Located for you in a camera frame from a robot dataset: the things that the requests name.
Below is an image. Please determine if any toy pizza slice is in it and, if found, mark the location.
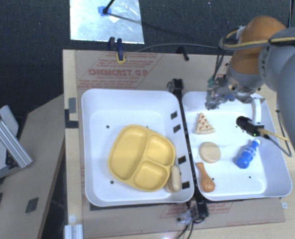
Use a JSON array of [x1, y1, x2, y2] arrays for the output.
[[194, 112, 216, 135]]

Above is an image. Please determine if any beige round biscuit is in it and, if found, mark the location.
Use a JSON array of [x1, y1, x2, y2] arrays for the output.
[[199, 141, 222, 164]]

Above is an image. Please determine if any white plastic tray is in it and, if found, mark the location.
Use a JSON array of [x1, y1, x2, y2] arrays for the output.
[[182, 91, 293, 202], [81, 88, 195, 207]]

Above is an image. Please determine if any beige bread roll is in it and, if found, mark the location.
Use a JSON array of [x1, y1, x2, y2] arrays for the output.
[[166, 165, 182, 194]]

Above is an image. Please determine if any black cylinder on white bracket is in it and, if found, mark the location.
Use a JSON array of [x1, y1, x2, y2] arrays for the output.
[[235, 97, 266, 137]]

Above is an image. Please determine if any brown toy chicken drumstick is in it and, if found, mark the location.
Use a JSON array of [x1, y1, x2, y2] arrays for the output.
[[195, 162, 216, 193]]

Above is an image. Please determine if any brown cardboard board red print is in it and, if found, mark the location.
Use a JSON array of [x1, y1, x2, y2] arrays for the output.
[[75, 50, 286, 235]]

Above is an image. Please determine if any yellow divided plate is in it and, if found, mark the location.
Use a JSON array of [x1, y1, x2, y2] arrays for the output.
[[107, 124, 176, 192]]

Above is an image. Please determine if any black block with thin wires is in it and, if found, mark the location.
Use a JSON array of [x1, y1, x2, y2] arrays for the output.
[[166, 78, 185, 94], [194, 200, 209, 219]]

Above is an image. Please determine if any blue plastic bottle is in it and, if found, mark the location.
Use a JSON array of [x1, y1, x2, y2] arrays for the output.
[[234, 138, 261, 169]]

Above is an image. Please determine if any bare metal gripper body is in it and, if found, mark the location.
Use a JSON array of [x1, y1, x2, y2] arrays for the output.
[[207, 77, 257, 104]]

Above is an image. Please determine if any thin black and white rod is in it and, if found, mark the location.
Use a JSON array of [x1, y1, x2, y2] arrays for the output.
[[176, 90, 204, 205]]

